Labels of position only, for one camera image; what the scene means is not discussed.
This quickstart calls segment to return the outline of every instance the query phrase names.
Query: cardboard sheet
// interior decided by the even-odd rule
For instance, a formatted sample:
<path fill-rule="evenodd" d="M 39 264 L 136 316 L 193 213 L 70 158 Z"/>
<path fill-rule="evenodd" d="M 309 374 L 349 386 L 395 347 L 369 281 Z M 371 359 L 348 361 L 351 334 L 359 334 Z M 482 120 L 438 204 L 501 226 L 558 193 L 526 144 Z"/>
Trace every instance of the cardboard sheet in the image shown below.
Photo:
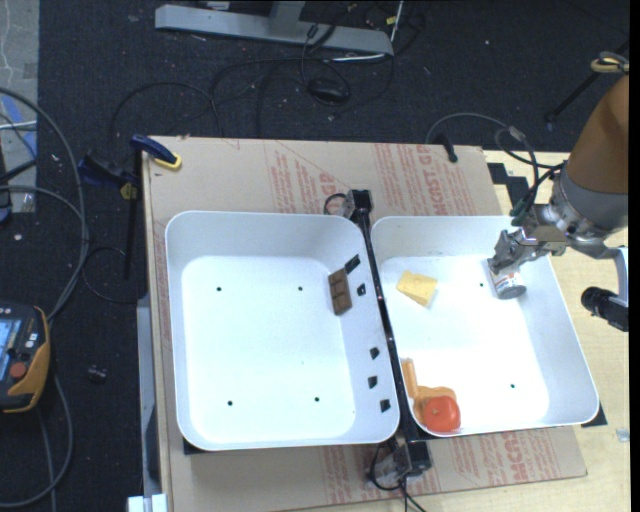
<path fill-rule="evenodd" d="M 185 210 L 322 213 L 326 197 L 350 188 L 371 190 L 374 220 L 387 215 L 498 215 L 482 151 L 456 148 L 459 161 L 452 164 L 435 146 L 157 140 L 184 162 L 175 172 L 147 160 L 145 180 L 162 344 L 162 361 L 155 363 L 164 398 L 159 428 L 166 426 L 169 444 L 161 470 L 170 507 L 268 512 L 393 498 L 365 481 L 373 446 L 184 454 L 175 414 L 165 227 Z M 414 496 L 586 474 L 571 427 L 438 439 L 429 447 L 434 467 L 409 482 Z"/>

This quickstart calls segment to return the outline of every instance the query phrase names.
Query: monitor stand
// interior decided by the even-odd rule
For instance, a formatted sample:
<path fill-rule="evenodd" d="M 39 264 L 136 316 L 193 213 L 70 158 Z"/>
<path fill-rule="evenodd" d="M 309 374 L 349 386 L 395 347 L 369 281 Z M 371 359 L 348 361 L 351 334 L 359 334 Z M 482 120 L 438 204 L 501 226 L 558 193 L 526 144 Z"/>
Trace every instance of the monitor stand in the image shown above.
<path fill-rule="evenodd" d="M 156 28 L 299 45 L 313 44 L 330 26 L 319 24 L 315 36 L 307 40 L 309 28 L 314 23 L 299 20 L 304 4 L 305 2 L 273 2 L 269 16 L 163 5 L 156 9 Z M 371 29 L 338 26 L 323 46 L 393 55 L 393 47 L 387 34 Z"/>

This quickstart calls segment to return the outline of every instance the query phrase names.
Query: cheese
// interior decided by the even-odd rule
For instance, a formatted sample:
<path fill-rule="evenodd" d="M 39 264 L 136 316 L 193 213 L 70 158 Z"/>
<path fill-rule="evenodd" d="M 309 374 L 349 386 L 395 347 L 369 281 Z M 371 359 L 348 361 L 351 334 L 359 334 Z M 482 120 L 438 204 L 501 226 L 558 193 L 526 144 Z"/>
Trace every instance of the cheese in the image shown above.
<path fill-rule="evenodd" d="M 422 306 L 428 306 L 436 291 L 438 280 L 405 270 L 396 285 L 398 291 Z"/>

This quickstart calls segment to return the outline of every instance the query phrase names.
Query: handheld device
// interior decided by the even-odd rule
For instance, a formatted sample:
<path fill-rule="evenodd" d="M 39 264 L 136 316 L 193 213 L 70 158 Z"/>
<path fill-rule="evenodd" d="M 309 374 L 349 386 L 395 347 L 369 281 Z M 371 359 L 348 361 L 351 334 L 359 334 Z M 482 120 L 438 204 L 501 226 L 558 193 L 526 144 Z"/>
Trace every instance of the handheld device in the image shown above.
<path fill-rule="evenodd" d="M 42 310 L 0 300 L 0 410 L 35 407 L 47 380 L 50 354 Z"/>

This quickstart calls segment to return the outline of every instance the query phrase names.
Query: white tray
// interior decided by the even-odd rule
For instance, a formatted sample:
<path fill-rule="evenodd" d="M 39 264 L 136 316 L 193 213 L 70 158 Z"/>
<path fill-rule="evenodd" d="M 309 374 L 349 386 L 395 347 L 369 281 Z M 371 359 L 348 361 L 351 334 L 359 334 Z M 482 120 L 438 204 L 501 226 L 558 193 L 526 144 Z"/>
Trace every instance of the white tray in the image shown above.
<path fill-rule="evenodd" d="M 394 434 L 391 363 L 353 223 L 184 212 L 167 226 L 166 246 L 177 419 L 189 443 L 234 450 Z M 353 307 L 338 316 L 328 276 L 356 255 Z"/>
<path fill-rule="evenodd" d="M 399 357 L 418 384 L 452 388 L 448 437 L 585 423 L 598 395 L 549 258 L 522 266 L 527 292 L 500 300 L 486 259 L 508 217 L 386 217 L 372 242 Z M 401 294 L 404 270 L 438 280 L 429 307 Z"/>

